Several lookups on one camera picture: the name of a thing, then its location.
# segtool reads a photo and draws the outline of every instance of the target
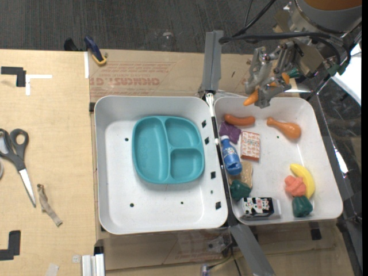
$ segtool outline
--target yellow banana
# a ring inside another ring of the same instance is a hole
[[[316,190],[312,175],[301,164],[292,163],[290,169],[295,176],[303,178],[303,182],[306,186],[305,196],[309,199]]]

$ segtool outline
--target orange sausage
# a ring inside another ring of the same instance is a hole
[[[225,121],[234,126],[249,126],[255,123],[255,117],[234,117],[231,114],[225,114]]]

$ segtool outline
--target dark floor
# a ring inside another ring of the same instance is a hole
[[[268,1],[254,0],[250,19]],[[276,11],[289,1],[276,0],[248,33],[271,33]],[[0,48],[61,51],[64,50],[66,38],[71,37],[79,48],[86,49],[83,38],[89,35],[103,49],[203,53],[206,32],[218,29],[230,36],[243,27],[248,3],[249,0],[0,0]],[[223,53],[249,54],[260,46],[272,50],[276,42],[264,41],[252,45],[237,41],[224,45]],[[330,121],[341,120],[341,114],[344,114],[344,120],[347,120],[344,125],[348,127],[334,124],[328,124],[329,128],[322,126],[323,137],[331,138],[332,132],[334,141],[339,143],[354,135],[361,136],[360,107],[351,104],[351,99],[333,83],[329,86],[324,88],[318,99],[311,99],[316,114],[319,105],[323,103],[325,111],[322,113],[330,116]],[[340,111],[339,116],[334,115],[336,110]],[[361,171],[356,161],[351,160],[352,149],[349,143],[339,147],[352,170],[349,178],[353,193],[361,195]],[[336,180],[342,179],[339,175],[341,173],[337,171]],[[345,202],[351,205],[351,197],[347,197]],[[342,219],[341,230],[351,254],[353,269],[356,275],[360,275],[362,268],[359,267],[350,236],[346,232],[351,220]]]

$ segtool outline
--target purple cloth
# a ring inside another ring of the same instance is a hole
[[[218,133],[220,136],[224,135],[229,136],[230,141],[233,142],[234,144],[237,144],[241,132],[242,130],[235,127],[234,125],[231,125],[227,122],[222,122],[220,125],[220,131]]]

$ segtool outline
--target scissors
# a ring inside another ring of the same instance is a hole
[[[17,142],[17,137],[19,135],[23,135],[24,137],[24,141],[21,144]],[[9,159],[15,165],[22,177],[28,196],[33,206],[36,207],[35,195],[33,194],[32,185],[30,184],[27,169],[24,164],[24,152],[28,141],[28,133],[22,129],[12,130],[10,134],[4,129],[0,129],[0,156]]]

